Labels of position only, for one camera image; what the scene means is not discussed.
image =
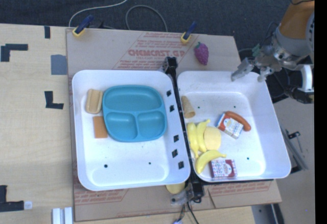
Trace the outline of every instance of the blue plate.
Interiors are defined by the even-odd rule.
[[[155,140],[167,128],[164,101],[152,87],[110,87],[103,94],[102,110],[107,131],[117,141]]]

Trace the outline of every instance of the hot dog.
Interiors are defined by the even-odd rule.
[[[233,111],[227,111],[225,114],[227,116],[230,116],[232,119],[235,119],[237,122],[241,123],[243,125],[244,131],[251,130],[251,125],[241,115],[239,115]]]

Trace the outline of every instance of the table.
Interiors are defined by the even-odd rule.
[[[0,213],[4,223],[50,223],[53,208],[74,206],[68,77],[52,75],[50,65],[51,56],[66,55],[65,31],[65,27],[0,25],[1,46],[28,45],[27,51],[11,50],[9,60],[0,62],[0,185],[8,185],[7,201],[33,203],[32,210]],[[239,59],[233,38],[218,39],[229,46],[221,58],[229,59],[233,65],[227,68],[234,70]],[[53,103],[63,103],[63,109],[46,108],[45,91],[52,91]],[[251,206],[195,215],[200,223],[254,223]],[[173,223],[178,216],[84,223]],[[189,212],[183,223],[195,223]]]

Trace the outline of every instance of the white tray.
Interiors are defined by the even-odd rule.
[[[85,111],[87,91],[105,91],[116,85],[145,85],[162,96],[167,130],[157,140],[119,142],[111,137],[96,139],[93,115]],[[180,124],[171,79],[159,71],[84,70],[72,80],[77,171],[89,190],[111,190],[182,183],[191,167]]]
[[[269,91],[258,82],[256,73],[232,82],[231,72],[187,71],[177,78],[180,97],[187,96],[196,115],[185,119],[201,122],[210,119],[216,126],[228,110],[242,115],[251,131],[242,131],[238,139],[222,132],[221,153],[235,161],[237,177],[212,178],[209,165],[198,176],[206,182],[252,181],[283,178],[289,175],[291,163],[285,147]]]

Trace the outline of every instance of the yellow and blue clamp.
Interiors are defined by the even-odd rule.
[[[196,22],[194,21],[191,24],[191,26],[180,37],[180,41],[182,41],[182,43],[186,44],[189,42],[191,38],[191,33],[194,31],[195,27],[196,27]]]
[[[92,20],[94,20],[94,17],[92,15],[89,15],[85,19],[83,19],[83,21],[76,28],[73,29],[73,35],[75,37],[79,37],[80,35],[82,35],[85,31],[85,28],[90,25]]]

